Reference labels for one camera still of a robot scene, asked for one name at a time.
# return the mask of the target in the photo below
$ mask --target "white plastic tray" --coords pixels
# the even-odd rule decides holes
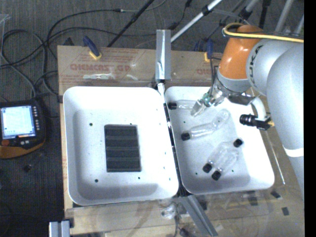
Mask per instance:
[[[79,205],[170,198],[179,187],[159,93],[138,87],[73,87],[64,94],[71,199]],[[104,125],[137,125],[140,172],[107,172]]]
[[[183,99],[197,100],[208,90],[208,87],[170,87],[165,98],[167,103]],[[231,117],[220,130],[209,136],[182,141],[182,132],[210,122],[223,108],[230,111]],[[242,114],[253,114],[251,106],[232,104],[227,99],[197,117],[192,117],[187,110],[169,110],[182,183],[190,193],[203,195],[261,190],[273,185],[274,173],[260,131],[240,124],[239,117]],[[236,138],[241,138],[244,145],[233,172],[228,172],[218,181],[213,180],[212,172],[205,173],[202,170],[208,156],[222,141]]]

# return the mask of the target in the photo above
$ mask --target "black bottle cap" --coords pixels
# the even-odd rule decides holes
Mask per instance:
[[[181,134],[181,139],[182,140],[189,140],[190,139],[190,134],[188,132],[184,132]]]
[[[220,177],[221,177],[221,173],[219,171],[215,171],[213,174],[212,174],[212,178],[217,181]]]
[[[212,168],[213,168],[212,165],[209,164],[209,163],[207,163],[207,164],[204,165],[203,171],[204,171],[205,173],[209,173]]]
[[[170,102],[170,103],[168,103],[168,108],[169,108],[170,110],[175,110],[175,109],[177,109],[177,103],[176,103],[176,102]]]
[[[236,139],[236,140],[234,141],[234,146],[235,146],[236,148],[240,147],[242,144],[243,144],[243,141],[240,140],[240,139]]]

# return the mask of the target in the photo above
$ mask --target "clear plastic bottle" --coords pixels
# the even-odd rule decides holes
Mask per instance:
[[[212,178],[217,181],[226,170],[230,169],[236,163],[240,153],[239,147],[242,144],[243,141],[241,139],[220,143],[210,155],[203,167],[203,171],[209,173],[215,168]]]
[[[229,117],[230,112],[226,109],[222,109],[217,113],[217,115],[210,123],[192,127],[189,131],[183,132],[181,134],[181,138],[185,141],[211,134],[221,128],[226,123]]]
[[[176,109],[181,109],[181,110],[191,110],[196,103],[195,100],[177,100],[177,101],[172,101],[168,103],[168,108],[170,110],[176,110]]]

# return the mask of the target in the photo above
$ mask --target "device screen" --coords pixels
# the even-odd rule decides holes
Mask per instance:
[[[0,112],[3,140],[16,136],[35,136],[32,106],[5,107]]]

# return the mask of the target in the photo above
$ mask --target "drain grate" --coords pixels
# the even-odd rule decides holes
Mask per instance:
[[[107,124],[104,132],[107,172],[141,171],[137,126]]]

